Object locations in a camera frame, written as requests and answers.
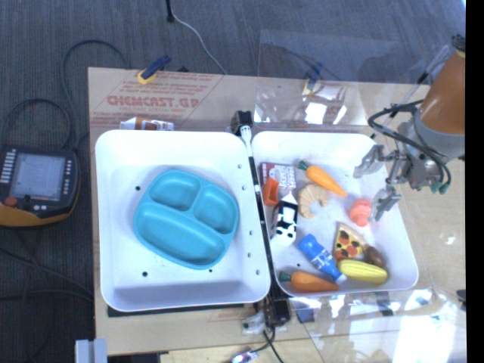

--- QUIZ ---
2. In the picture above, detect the blue bottle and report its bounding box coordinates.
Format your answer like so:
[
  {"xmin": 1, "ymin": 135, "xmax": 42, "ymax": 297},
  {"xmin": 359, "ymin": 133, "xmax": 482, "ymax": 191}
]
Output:
[{"xmin": 296, "ymin": 233, "xmax": 348, "ymax": 285}]

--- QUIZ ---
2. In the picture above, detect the brown cardboard board, red print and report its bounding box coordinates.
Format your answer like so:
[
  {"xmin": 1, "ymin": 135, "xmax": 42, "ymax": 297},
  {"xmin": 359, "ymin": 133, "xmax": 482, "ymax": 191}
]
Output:
[{"xmin": 87, "ymin": 67, "xmax": 467, "ymax": 357}]

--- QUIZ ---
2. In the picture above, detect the pizza slice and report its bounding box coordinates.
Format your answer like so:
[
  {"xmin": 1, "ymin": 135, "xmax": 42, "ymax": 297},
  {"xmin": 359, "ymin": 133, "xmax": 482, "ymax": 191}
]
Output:
[{"xmin": 332, "ymin": 222, "xmax": 368, "ymax": 262}]

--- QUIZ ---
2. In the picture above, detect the blue divided plate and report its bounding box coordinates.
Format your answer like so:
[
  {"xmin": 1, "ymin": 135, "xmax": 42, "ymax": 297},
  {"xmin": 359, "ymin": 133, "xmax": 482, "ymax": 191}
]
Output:
[{"xmin": 132, "ymin": 169, "xmax": 240, "ymax": 271}]

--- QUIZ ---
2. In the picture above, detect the orange cup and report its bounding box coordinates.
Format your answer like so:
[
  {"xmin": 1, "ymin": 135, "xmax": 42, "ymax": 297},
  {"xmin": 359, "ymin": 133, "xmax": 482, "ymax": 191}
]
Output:
[{"xmin": 262, "ymin": 176, "xmax": 281, "ymax": 208}]

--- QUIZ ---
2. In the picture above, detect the white plastic tray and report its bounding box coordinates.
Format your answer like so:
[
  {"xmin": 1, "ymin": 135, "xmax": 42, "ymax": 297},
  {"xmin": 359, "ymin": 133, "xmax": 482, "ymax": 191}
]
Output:
[
  {"xmin": 250, "ymin": 130, "xmax": 420, "ymax": 299},
  {"xmin": 94, "ymin": 129, "xmax": 272, "ymax": 313}
]

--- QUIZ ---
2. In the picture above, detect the white and brown carton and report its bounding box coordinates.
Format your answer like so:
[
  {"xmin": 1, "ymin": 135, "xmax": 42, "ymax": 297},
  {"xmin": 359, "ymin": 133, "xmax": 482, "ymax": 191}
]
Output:
[{"xmin": 119, "ymin": 116, "xmax": 175, "ymax": 132}]

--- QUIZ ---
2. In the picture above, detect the black block with thin wires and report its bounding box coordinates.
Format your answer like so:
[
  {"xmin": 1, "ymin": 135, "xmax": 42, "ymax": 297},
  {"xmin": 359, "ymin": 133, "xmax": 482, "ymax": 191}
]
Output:
[
  {"xmin": 231, "ymin": 110, "xmax": 254, "ymax": 135},
  {"xmin": 263, "ymin": 298, "xmax": 293, "ymax": 327}
]

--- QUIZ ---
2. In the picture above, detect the tan croissant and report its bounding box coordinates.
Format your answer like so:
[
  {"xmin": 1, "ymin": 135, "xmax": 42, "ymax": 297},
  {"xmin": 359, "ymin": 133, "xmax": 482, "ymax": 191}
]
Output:
[{"xmin": 296, "ymin": 184, "xmax": 330, "ymax": 219}]

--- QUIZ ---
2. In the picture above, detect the black and white milk carton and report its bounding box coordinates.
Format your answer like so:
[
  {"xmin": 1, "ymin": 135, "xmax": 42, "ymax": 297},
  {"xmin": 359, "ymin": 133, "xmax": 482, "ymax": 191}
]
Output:
[{"xmin": 268, "ymin": 192, "xmax": 300, "ymax": 247}]

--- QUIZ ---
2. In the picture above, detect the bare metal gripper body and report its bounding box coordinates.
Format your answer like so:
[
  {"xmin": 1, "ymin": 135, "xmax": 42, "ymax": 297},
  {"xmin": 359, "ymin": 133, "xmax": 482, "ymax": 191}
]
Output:
[{"xmin": 392, "ymin": 121, "xmax": 445, "ymax": 192}]

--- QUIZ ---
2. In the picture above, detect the pink swirl toy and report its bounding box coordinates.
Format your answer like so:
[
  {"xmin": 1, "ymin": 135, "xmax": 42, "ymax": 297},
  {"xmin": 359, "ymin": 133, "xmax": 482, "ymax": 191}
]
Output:
[{"xmin": 349, "ymin": 198, "xmax": 374, "ymax": 228}]

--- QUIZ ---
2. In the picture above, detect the thin black and white rod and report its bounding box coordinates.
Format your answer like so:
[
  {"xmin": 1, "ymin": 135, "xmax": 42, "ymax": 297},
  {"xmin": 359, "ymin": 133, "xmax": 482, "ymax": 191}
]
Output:
[{"xmin": 240, "ymin": 125, "xmax": 281, "ymax": 299}]

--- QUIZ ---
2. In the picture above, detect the orange carrot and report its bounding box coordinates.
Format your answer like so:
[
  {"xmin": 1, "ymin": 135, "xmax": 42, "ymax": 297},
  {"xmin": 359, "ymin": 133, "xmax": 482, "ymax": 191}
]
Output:
[
  {"xmin": 296, "ymin": 160, "xmax": 348, "ymax": 199},
  {"xmin": 278, "ymin": 269, "xmax": 340, "ymax": 293}
]

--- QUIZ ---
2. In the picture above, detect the yellow corn cob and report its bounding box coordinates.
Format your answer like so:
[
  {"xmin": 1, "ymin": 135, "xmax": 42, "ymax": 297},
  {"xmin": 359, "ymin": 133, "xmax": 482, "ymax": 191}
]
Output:
[{"xmin": 337, "ymin": 259, "xmax": 389, "ymax": 285}]

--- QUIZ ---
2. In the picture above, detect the brown potato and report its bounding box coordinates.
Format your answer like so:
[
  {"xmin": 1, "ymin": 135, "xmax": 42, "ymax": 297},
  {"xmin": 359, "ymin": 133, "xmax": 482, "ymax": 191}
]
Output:
[{"xmin": 363, "ymin": 245, "xmax": 387, "ymax": 269}]

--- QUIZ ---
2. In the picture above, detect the red and white carton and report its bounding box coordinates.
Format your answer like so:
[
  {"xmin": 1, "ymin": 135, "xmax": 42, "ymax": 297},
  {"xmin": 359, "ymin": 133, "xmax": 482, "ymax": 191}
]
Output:
[{"xmin": 260, "ymin": 162, "xmax": 297, "ymax": 189}]

